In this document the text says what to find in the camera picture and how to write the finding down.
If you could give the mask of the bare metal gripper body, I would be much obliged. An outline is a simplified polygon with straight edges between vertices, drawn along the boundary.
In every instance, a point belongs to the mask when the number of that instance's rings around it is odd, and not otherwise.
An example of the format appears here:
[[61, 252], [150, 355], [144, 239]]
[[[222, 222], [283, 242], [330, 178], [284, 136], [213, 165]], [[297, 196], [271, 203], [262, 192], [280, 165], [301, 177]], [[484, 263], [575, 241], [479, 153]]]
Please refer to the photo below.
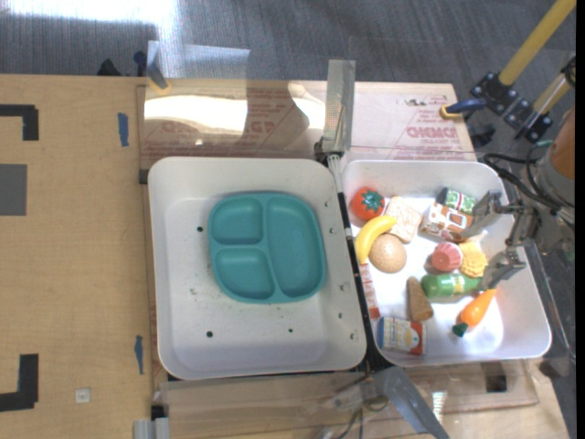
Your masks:
[[575, 230], [559, 213], [542, 204], [518, 200], [508, 206], [515, 217], [509, 236], [508, 248], [534, 245], [542, 255], [574, 255]]

